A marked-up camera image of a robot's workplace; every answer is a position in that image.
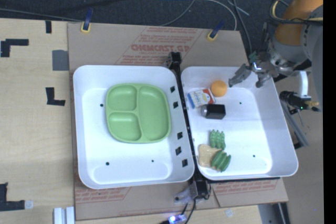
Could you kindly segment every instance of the green divided plate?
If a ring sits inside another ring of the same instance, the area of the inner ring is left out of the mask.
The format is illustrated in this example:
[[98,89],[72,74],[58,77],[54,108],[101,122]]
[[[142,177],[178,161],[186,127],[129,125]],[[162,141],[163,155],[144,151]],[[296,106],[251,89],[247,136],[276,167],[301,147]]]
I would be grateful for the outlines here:
[[112,86],[105,107],[109,131],[122,142],[159,142],[171,131],[168,101],[156,86],[141,83]]

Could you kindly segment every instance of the white tray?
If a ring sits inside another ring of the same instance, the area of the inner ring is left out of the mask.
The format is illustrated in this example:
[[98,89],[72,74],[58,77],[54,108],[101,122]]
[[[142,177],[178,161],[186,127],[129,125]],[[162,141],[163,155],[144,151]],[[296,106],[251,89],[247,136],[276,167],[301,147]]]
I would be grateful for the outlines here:
[[[147,83],[166,94],[171,132],[162,141],[124,143],[109,133],[106,93],[120,83]],[[93,189],[184,182],[194,162],[174,73],[164,67],[82,66],[74,73],[78,169]]]
[[272,79],[256,88],[255,73],[227,89],[223,97],[215,98],[224,104],[226,115],[222,120],[206,119],[200,108],[192,108],[187,94],[210,88],[215,80],[228,85],[238,67],[188,67],[181,78],[195,154],[198,147],[209,145],[211,130],[225,133],[225,151],[232,156],[224,172],[201,167],[200,172],[211,180],[284,177],[293,175],[298,161],[283,114],[278,93]]

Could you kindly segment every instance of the orange ball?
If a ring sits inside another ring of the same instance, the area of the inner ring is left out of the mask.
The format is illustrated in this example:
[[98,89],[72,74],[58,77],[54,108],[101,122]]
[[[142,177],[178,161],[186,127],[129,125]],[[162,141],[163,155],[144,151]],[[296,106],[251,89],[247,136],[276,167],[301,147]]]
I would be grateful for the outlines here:
[[214,95],[214,97],[222,97],[226,94],[227,91],[227,85],[222,80],[216,80],[211,84],[211,92]]

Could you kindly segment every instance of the cardboard box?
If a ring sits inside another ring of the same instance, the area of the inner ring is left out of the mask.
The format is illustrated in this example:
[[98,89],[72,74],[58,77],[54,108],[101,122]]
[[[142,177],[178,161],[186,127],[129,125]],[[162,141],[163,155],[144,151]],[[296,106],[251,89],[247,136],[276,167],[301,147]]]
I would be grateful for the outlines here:
[[[181,53],[182,70],[189,66],[239,67],[247,63],[240,33],[221,30],[214,41],[208,41],[209,29],[92,24],[85,34],[80,27],[81,23],[68,23],[76,219],[182,211],[184,204],[176,204],[174,196],[188,182],[95,190],[80,181],[72,76],[83,65],[165,66],[170,51]],[[212,184],[209,200],[199,202],[196,210],[287,200],[281,178],[222,182]]]

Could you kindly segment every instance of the blue clip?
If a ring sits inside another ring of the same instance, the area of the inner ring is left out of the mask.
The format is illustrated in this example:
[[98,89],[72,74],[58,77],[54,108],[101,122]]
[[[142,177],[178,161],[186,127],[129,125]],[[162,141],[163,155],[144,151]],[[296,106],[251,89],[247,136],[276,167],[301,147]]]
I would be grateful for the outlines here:
[[214,41],[215,38],[217,37],[217,33],[219,30],[222,29],[222,27],[224,26],[224,21],[221,20],[217,25],[216,27],[207,35],[206,39],[208,41]]
[[86,18],[85,21],[82,23],[82,26],[80,30],[83,33],[88,33],[90,32],[91,29],[91,18],[92,18],[92,13],[93,13],[93,8],[88,8],[88,11],[86,12]]

